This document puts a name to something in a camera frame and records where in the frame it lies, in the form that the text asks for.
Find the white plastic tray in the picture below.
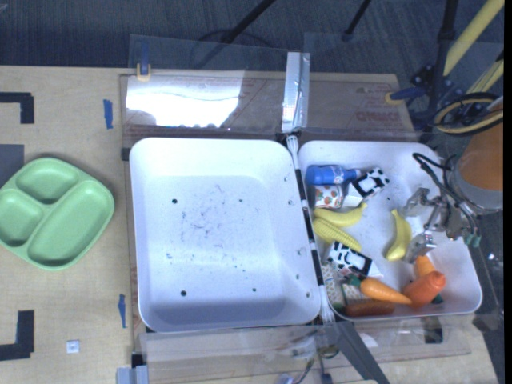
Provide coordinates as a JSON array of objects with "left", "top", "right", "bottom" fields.
[
  {"left": 128, "top": 136, "right": 323, "bottom": 333},
  {"left": 297, "top": 139, "right": 484, "bottom": 322}
]

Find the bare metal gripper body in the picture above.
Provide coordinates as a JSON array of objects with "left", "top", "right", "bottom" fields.
[{"left": 422, "top": 195, "right": 480, "bottom": 242}]

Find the green divided plate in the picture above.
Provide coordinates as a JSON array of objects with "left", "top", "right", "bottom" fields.
[{"left": 0, "top": 157, "right": 116, "bottom": 272}]

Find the patterned pale packet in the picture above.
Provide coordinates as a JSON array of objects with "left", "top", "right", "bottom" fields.
[{"left": 321, "top": 262, "right": 366, "bottom": 312}]

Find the yellow corn cob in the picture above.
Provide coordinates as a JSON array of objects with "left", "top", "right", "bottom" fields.
[{"left": 312, "top": 218, "right": 363, "bottom": 253}]

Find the blue bottle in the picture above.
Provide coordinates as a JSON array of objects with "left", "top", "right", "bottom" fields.
[{"left": 304, "top": 164, "right": 363, "bottom": 186}]

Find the brown sausage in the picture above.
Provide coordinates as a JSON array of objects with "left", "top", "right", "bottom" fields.
[{"left": 344, "top": 298, "right": 397, "bottom": 318}]

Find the yellow banana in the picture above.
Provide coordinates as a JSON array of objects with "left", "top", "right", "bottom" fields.
[
  {"left": 384, "top": 208, "right": 414, "bottom": 263},
  {"left": 312, "top": 202, "right": 369, "bottom": 229}
]

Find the black and white cow-print carton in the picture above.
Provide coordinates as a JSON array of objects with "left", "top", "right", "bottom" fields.
[
  {"left": 326, "top": 239, "right": 374, "bottom": 278},
  {"left": 351, "top": 166, "right": 391, "bottom": 199}
]

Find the white can with orange print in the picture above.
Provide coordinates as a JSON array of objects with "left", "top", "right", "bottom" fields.
[{"left": 313, "top": 183, "right": 350, "bottom": 210}]

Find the orange carrot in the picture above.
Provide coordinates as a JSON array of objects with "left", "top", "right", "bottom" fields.
[
  {"left": 412, "top": 254, "right": 437, "bottom": 278},
  {"left": 346, "top": 276, "right": 414, "bottom": 306}
]

